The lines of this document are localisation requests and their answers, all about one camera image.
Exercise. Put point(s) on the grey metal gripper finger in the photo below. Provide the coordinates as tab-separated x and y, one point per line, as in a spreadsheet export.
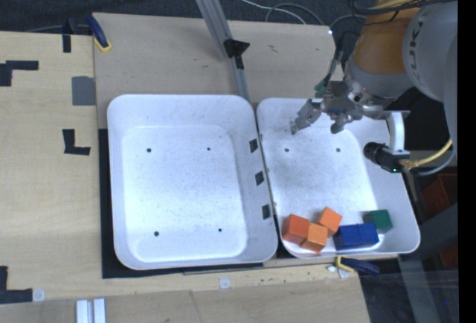
341	123
306	115

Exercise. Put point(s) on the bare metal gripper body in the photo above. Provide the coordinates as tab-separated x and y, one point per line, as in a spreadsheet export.
342	98

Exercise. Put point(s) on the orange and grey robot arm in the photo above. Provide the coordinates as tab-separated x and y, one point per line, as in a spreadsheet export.
386	50

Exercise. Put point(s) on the white plastic tray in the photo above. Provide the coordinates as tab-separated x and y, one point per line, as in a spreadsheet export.
182	184
316	172

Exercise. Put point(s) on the orange cube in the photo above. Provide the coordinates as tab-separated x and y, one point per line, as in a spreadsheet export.
295	228
316	237
330	220

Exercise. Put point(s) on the green cube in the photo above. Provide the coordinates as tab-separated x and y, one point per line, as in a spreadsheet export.
381	220

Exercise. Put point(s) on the blue cube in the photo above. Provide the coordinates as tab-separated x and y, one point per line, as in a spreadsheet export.
346	237
369	233

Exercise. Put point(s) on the pale wood board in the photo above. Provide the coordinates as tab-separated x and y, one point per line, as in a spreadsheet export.
167	64

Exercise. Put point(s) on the black cylinder on white bracket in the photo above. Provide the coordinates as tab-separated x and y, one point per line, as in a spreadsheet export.
383	156

